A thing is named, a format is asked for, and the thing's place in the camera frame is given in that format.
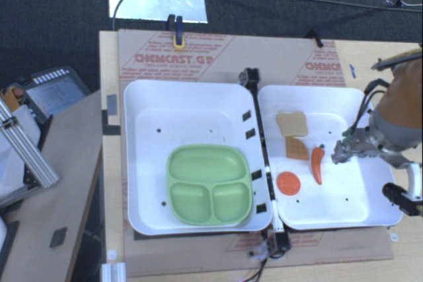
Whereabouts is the black cylinder on white bracket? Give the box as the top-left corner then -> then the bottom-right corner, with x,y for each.
382,162 -> 423,217

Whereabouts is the white plastic tray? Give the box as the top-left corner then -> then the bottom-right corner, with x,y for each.
123,79 -> 274,236
257,85 -> 404,231

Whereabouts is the thin black and white rod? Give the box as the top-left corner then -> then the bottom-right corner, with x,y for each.
249,82 -> 285,232

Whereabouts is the beige toy bread slice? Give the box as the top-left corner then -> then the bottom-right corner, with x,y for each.
275,110 -> 309,139

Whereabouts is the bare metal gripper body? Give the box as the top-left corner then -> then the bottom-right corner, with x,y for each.
344,127 -> 383,160

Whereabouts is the orange round toy slice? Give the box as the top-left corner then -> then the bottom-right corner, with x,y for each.
276,170 -> 302,197

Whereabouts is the black block with thin wires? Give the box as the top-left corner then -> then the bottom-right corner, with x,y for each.
268,230 -> 292,254
238,67 -> 262,88

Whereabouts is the orange toy carrot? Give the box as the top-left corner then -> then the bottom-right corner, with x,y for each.
311,143 -> 326,186

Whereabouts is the green divided plate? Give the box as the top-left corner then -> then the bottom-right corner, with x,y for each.
165,143 -> 254,227

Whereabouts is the brown cardboard board, red print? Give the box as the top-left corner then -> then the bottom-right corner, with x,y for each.
117,28 -> 395,278

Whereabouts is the orange toy waffle piece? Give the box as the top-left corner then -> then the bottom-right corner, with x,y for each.
284,136 -> 311,162

